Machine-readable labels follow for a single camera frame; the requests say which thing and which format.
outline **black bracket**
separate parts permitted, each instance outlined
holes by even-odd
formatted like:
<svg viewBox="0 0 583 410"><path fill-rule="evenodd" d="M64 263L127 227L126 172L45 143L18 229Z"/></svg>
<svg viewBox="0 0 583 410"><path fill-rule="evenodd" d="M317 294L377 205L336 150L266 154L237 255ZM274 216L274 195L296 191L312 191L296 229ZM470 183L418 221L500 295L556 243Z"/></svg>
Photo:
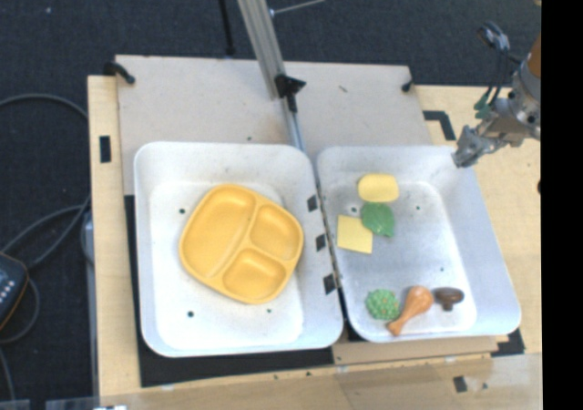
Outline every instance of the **black bracket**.
<svg viewBox="0 0 583 410"><path fill-rule="evenodd" d="M118 62L107 62L103 66L103 74L106 77L114 77L115 75L120 75L123 77L129 85L133 85L136 79L131 76L128 71L121 66Z"/></svg>
<svg viewBox="0 0 583 410"><path fill-rule="evenodd" d="M295 101L295 95L306 86L306 82L281 74L275 77L275 86L280 97L285 97L288 100L288 109L291 112L297 112L298 105Z"/></svg>

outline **black fabric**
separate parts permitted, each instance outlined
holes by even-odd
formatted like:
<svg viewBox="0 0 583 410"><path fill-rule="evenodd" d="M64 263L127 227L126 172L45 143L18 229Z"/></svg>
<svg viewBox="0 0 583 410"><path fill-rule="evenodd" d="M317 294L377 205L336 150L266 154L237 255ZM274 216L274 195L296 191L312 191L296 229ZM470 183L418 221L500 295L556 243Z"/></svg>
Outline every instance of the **black fabric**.
<svg viewBox="0 0 583 410"><path fill-rule="evenodd" d="M253 58L235 0L226 5L234 57ZM274 24L286 60L408 65L417 84L485 86L496 71L494 53L476 38L486 20L523 56L540 30L541 9L530 0L326 0L276 15ZM87 76L101 75L117 54L223 57L226 46L218 0L0 0L0 100L42 92L85 108ZM469 97L468 107L478 99ZM302 92L298 102L305 107ZM0 108L0 245L49 212L80 204L88 186L87 126L76 114L40 100ZM8 254L33 259L65 222ZM86 263L75 235L31 272L39 321L5 347L16 395L34 409L92 392ZM30 314L31 303L23 300L15 321Z"/></svg>
<svg viewBox="0 0 583 410"><path fill-rule="evenodd" d="M312 368L334 363L332 347L266 354L237 354L208 357L168 358L151 350L140 332L136 217L133 196L126 196L126 220L131 265L132 288L138 336L138 358L141 384L179 383L211 377L267 373L294 368Z"/></svg>

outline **toy broccoli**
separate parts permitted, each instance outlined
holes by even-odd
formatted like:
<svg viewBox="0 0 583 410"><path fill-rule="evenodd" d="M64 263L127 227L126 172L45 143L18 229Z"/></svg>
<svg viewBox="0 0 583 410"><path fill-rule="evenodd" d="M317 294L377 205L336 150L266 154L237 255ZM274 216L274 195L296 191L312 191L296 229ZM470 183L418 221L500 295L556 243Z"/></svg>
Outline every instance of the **toy broccoli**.
<svg viewBox="0 0 583 410"><path fill-rule="evenodd" d="M374 319L392 321L401 313L399 302L390 290L377 289L366 297L366 309Z"/></svg>

